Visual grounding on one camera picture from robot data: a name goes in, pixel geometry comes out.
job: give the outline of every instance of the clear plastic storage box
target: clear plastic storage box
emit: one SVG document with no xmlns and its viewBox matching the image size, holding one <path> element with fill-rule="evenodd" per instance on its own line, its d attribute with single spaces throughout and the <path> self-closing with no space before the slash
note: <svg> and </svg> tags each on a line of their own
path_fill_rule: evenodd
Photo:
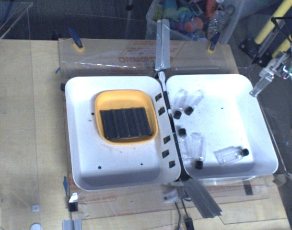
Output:
<svg viewBox="0 0 292 230">
<path fill-rule="evenodd" d="M 249 16 L 257 11 L 260 11 L 279 0 L 223 0 L 223 5 L 233 5 L 235 7 L 234 14 L 230 17 L 228 25 L 225 27 L 225 29 L 221 32 L 221 36 L 219 39 L 219 42 L 221 44 L 227 44 L 235 27 L 237 22 L 246 17 Z M 146 14 L 146 20 L 147 20 L 147 33 L 146 33 L 146 39 L 155 39 L 156 38 L 156 21 L 153 20 L 153 15 L 155 14 L 155 10 L 157 5 L 160 3 L 160 0 L 153 0 L 152 4 Z M 174 30 L 170 30 L 170 39 L 171 40 L 186 40 L 191 41 L 192 39 L 188 36 Z"/>
</svg>

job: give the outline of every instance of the black hole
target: black hole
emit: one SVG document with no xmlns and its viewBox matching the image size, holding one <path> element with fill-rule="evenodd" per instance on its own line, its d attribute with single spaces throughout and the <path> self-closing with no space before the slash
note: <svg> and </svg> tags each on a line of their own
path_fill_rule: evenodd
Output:
<svg viewBox="0 0 292 230">
<path fill-rule="evenodd" d="M 155 97 L 155 101 L 158 101 L 159 99 L 161 99 L 161 97 L 162 97 L 162 94 L 159 93 L 159 94 Z"/>
<path fill-rule="evenodd" d="M 175 166 L 175 161 L 170 161 L 169 162 L 169 168 L 172 168 L 172 167 L 174 167 Z"/>
<path fill-rule="evenodd" d="M 169 150 L 162 152 L 163 159 L 166 158 L 168 155 L 169 155 Z"/>
<path fill-rule="evenodd" d="M 163 139 L 163 141 L 164 141 L 164 144 L 166 144 L 168 141 L 170 141 L 170 136 L 166 136 L 166 137 Z"/>
<path fill-rule="evenodd" d="M 161 107 L 159 109 L 159 115 L 162 115 L 164 112 L 165 112 L 165 108 L 164 107 Z"/>
</svg>

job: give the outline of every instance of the white plastic tray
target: white plastic tray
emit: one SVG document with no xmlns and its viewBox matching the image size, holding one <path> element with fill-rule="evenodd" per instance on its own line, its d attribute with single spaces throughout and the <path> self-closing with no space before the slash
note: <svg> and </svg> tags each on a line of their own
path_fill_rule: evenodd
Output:
<svg viewBox="0 0 292 230">
<path fill-rule="evenodd" d="M 159 133 L 155 139 L 137 145 L 111 145 L 99 135 L 93 115 L 98 93 L 108 90 L 140 90 L 151 99 L 157 114 Z M 65 86 L 73 179 L 84 190 L 164 184 L 181 172 L 174 138 L 157 80 L 151 77 L 76 77 Z M 165 112 L 158 115 L 164 107 Z M 166 144 L 163 138 L 170 136 Z M 169 155 L 163 158 L 162 152 Z"/>
<path fill-rule="evenodd" d="M 202 170 L 190 162 L 185 170 L 193 178 L 250 177 L 276 171 L 278 160 L 256 98 L 249 95 L 251 82 L 239 74 L 178 75 L 167 80 L 169 99 L 181 89 L 202 89 L 205 98 L 190 115 L 175 121 L 176 129 L 199 132 L 205 138 L 206 159 Z M 221 166 L 214 151 L 244 146 L 250 154 L 234 164 Z"/>
</svg>

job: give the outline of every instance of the wooden floor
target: wooden floor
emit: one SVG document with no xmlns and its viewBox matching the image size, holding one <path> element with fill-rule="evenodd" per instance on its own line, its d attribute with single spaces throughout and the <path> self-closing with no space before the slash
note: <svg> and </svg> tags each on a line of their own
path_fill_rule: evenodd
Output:
<svg viewBox="0 0 292 230">
<path fill-rule="evenodd" d="M 68 161 L 58 68 L 56 41 L 0 42 L 0 226 L 5 230 L 29 229 L 34 222 L 43 230 L 60 230 L 72 217 L 63 186 Z M 190 207 L 195 229 L 290 230 L 272 180 L 264 178 L 261 199 L 219 204 L 220 217 L 201 219 Z M 85 218 L 82 229 L 174 230 L 177 221 L 172 209 Z"/>
</svg>

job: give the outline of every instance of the yellow container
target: yellow container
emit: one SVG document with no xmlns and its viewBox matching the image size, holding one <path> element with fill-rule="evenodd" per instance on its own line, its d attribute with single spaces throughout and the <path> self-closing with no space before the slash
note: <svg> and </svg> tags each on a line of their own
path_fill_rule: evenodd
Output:
<svg viewBox="0 0 292 230">
<path fill-rule="evenodd" d="M 104 128 L 100 111 L 123 109 L 123 108 L 140 108 L 146 110 L 151 135 L 134 138 L 120 138 L 108 140 L 104 137 Z M 100 137 L 112 145 L 136 145 L 153 140 L 158 134 L 158 124 L 155 109 L 150 97 L 139 90 L 111 90 L 98 94 L 94 104 L 95 117 Z"/>
</svg>

